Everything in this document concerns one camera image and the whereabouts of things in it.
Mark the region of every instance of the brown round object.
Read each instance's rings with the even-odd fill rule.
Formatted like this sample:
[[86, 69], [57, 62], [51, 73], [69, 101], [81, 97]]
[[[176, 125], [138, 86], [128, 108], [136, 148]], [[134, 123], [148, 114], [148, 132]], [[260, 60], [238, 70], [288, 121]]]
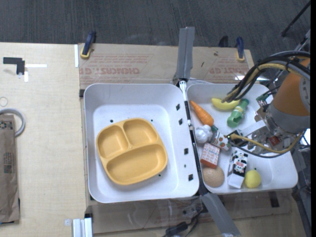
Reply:
[[224, 171], [219, 166], [215, 169], [204, 167], [202, 173], [204, 183], [213, 188], [221, 186], [225, 180]]

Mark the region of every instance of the dark gray carpet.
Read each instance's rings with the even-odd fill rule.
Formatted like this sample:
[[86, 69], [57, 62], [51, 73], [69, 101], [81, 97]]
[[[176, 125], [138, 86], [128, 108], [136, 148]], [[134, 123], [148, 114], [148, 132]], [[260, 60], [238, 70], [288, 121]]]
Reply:
[[179, 29], [195, 26], [194, 46], [234, 47], [241, 36], [256, 62], [293, 50], [311, 27], [309, 0], [0, 0], [0, 41], [178, 45]]

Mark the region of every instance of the carrot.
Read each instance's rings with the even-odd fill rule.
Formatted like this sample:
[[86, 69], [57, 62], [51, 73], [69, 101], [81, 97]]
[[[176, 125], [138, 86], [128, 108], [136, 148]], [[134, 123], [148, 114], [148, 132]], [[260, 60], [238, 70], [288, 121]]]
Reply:
[[204, 110], [200, 105], [195, 103], [194, 101], [190, 100], [190, 104], [192, 105], [198, 119], [203, 124], [207, 124], [207, 125], [212, 127], [214, 124], [213, 117], [206, 110]]

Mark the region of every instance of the white plastic tray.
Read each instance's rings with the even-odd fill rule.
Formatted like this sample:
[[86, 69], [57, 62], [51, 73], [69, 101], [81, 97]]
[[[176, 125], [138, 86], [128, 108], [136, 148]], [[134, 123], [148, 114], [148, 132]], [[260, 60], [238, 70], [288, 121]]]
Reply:
[[[197, 192], [199, 181], [196, 162], [183, 95], [179, 88], [171, 84], [93, 84], [85, 90], [84, 111], [88, 185], [96, 201], [114, 203], [187, 198]], [[104, 127], [131, 118], [143, 118], [151, 122], [165, 145], [168, 164], [159, 175], [122, 186], [107, 176], [95, 141]]]
[[[218, 127], [219, 131], [224, 135], [233, 132], [236, 128], [230, 128], [227, 126], [227, 118], [230, 116], [232, 110], [221, 111], [213, 107], [211, 98], [224, 98], [226, 94], [233, 88], [233, 84], [192, 84], [187, 89], [188, 100], [193, 100], [208, 111], [214, 118], [214, 125]], [[245, 98], [249, 100], [249, 105], [245, 113], [244, 119], [240, 122], [237, 129], [243, 130], [248, 126], [255, 123], [254, 117], [256, 111], [259, 109], [259, 105], [256, 98], [266, 92], [268, 89], [261, 85], [255, 84], [251, 90], [245, 95]], [[195, 127], [201, 125], [200, 121], [196, 117], [194, 111], [190, 111], [192, 123]], [[197, 147], [199, 155], [201, 155], [203, 145]], [[261, 174], [261, 185], [255, 189], [248, 189], [242, 185], [241, 189], [235, 189], [228, 185], [227, 173], [229, 168], [229, 161], [233, 148], [229, 151], [221, 150], [218, 159], [218, 166], [220, 166], [225, 173], [225, 181], [223, 185], [217, 188], [212, 188], [208, 185], [206, 187], [212, 193], [228, 194], [238, 192], [252, 192], [252, 191], [267, 191], [278, 189], [290, 189], [293, 188], [298, 181], [297, 170], [295, 168], [293, 158], [290, 152], [287, 152], [277, 158], [260, 158], [249, 154], [247, 170], [256, 168]]]

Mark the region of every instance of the banana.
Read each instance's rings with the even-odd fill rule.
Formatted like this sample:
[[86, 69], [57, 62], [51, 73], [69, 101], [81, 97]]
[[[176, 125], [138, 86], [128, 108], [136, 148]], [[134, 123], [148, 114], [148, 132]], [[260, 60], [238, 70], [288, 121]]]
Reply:
[[230, 103], [227, 103], [227, 102], [222, 103], [222, 99], [215, 98], [215, 97], [211, 98], [211, 101], [212, 101], [212, 104], [220, 110], [231, 110], [235, 108], [240, 102], [240, 100], [236, 100], [236, 101], [234, 100], [234, 101], [231, 101]]

